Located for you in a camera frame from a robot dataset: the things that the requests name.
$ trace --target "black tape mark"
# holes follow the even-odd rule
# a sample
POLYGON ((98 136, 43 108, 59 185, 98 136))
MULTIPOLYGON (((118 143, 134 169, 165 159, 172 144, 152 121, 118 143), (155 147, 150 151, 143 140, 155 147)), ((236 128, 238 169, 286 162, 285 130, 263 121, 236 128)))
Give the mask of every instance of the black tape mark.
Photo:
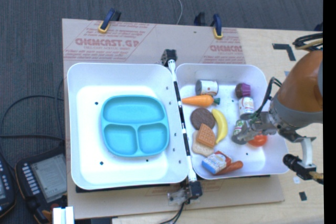
POLYGON ((307 196, 306 196, 306 193, 304 191, 300 192, 299 195, 300 195, 301 201, 306 201, 307 200, 307 196))
POLYGON ((292 47, 289 46, 289 44, 276 44, 273 43, 273 49, 274 50, 287 50, 289 60, 296 61, 294 53, 292 51, 292 47))

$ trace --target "cardboard sheet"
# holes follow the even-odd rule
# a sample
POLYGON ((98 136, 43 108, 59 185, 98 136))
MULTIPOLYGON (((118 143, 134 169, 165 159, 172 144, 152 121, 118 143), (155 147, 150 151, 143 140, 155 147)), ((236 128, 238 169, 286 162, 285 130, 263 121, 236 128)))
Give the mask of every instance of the cardboard sheet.
MULTIPOLYGON (((235 28, 223 28, 223 39, 212 27, 111 22, 106 34, 98 32, 101 21, 63 19, 65 119, 67 139, 68 206, 75 219, 175 211, 167 193, 179 185, 103 190, 77 193, 70 172, 70 122, 66 75, 79 62, 160 63, 165 49, 177 51, 182 63, 246 64, 235 28)), ((277 175, 267 177, 203 180, 203 196, 188 209, 260 204, 284 200, 277 175)))

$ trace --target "gray carpet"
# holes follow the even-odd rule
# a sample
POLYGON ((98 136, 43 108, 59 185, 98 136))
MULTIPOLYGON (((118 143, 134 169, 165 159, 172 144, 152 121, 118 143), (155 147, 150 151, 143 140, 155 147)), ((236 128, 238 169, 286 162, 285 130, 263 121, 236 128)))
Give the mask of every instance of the gray carpet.
MULTIPOLYGON (((62 18, 104 19, 114 7, 125 22, 193 25, 199 12, 208 25, 220 14, 223 27, 314 30, 323 21, 323 0, 180 1, 181 17, 178 0, 0 0, 0 135, 7 136, 0 142, 8 162, 14 166, 59 143, 32 135, 64 136, 64 105, 58 100, 58 125, 53 99, 63 74, 62 18)), ((0 223, 36 221, 18 193, 15 208, 0 223)))

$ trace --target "white tray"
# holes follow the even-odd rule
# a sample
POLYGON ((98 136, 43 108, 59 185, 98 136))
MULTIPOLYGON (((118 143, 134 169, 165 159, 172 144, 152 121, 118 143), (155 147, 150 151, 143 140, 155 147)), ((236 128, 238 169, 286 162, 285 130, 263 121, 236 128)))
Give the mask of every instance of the white tray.
MULTIPOLYGON (((228 122, 228 134, 225 139, 215 146, 215 151, 222 151, 230 156, 233 162, 242 161, 244 164, 239 170, 215 176, 201 165, 205 157, 195 154, 191 150, 193 168, 199 176, 204 179, 218 179, 282 174, 288 171, 288 167, 282 162, 282 158, 288 153, 288 149, 285 139, 280 135, 268 135, 268 141, 262 147, 254 147, 248 143, 238 145, 231 140, 235 123, 239 119, 238 98, 235 94, 236 85, 241 82, 251 85, 251 97, 253 98, 255 109, 258 109, 264 99, 268 84, 260 69, 251 65, 185 63, 177 67, 176 77, 181 98, 196 95, 195 85, 198 79, 217 81, 219 90, 215 98, 220 98, 220 104, 211 105, 207 109, 211 111, 212 108, 216 108, 223 112, 228 122)), ((190 115, 196 108, 196 106, 192 105, 183 105, 190 149, 193 143, 192 135, 195 131, 191 124, 190 115)), ((269 103, 266 103, 263 111, 267 111, 268 108, 269 103)), ((217 134, 217 124, 214 126, 213 131, 217 134)))
POLYGON ((78 63, 67 75, 71 137, 71 176, 83 189, 179 183, 188 165, 170 71, 160 65, 78 63), (170 140, 153 156, 120 157, 105 146, 100 113, 117 95, 148 95, 167 113, 170 140))
MULTIPOLYGON (((181 98, 195 95, 198 79, 216 80, 221 110, 228 121, 227 137, 215 146, 233 161, 242 161, 242 169, 214 176, 201 166, 204 156, 192 152, 195 129, 190 115, 196 107, 183 105, 185 126, 192 164, 204 179, 281 174, 288 170, 282 158, 288 153, 285 140, 278 134, 268 136, 263 147, 237 145, 231 141, 239 118, 235 86, 251 85, 255 107, 264 98, 267 82, 264 74, 249 65, 182 64, 176 69, 181 98)), ((155 64, 77 63, 68 74, 71 176, 83 189, 95 190, 128 186, 173 184, 188 175, 187 156, 172 75, 168 68, 155 64), (100 113, 105 100, 119 95, 148 95, 157 98, 166 109, 170 140, 167 148, 153 156, 121 157, 112 154, 104 144, 100 113)))

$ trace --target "toy banana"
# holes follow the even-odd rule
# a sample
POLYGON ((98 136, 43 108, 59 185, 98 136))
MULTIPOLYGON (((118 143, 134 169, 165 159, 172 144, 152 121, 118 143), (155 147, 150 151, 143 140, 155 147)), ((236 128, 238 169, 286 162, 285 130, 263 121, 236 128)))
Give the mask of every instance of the toy banana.
POLYGON ((228 132, 227 121, 224 114, 218 109, 212 109, 211 112, 218 125, 217 139, 216 139, 216 144, 218 144, 227 135, 228 132))

